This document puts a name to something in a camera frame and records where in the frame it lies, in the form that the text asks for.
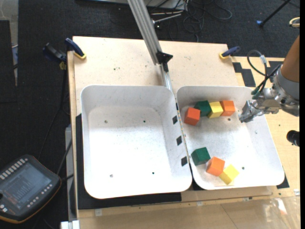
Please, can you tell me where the pale wood board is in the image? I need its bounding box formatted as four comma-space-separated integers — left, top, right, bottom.
72, 35, 274, 211

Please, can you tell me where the green cube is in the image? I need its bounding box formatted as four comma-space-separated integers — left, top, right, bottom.
190, 146, 212, 167
193, 100, 213, 117

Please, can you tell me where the white plastic tray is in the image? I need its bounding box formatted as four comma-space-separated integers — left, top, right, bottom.
176, 85, 286, 191
80, 84, 193, 199

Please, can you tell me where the orange cube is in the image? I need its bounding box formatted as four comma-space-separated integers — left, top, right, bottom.
183, 107, 201, 126
220, 100, 236, 117
205, 156, 226, 177

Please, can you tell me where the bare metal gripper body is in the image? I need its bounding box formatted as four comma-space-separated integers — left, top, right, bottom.
252, 74, 300, 117

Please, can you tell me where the yellow cube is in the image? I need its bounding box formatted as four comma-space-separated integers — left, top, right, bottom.
218, 164, 240, 186
207, 101, 224, 119

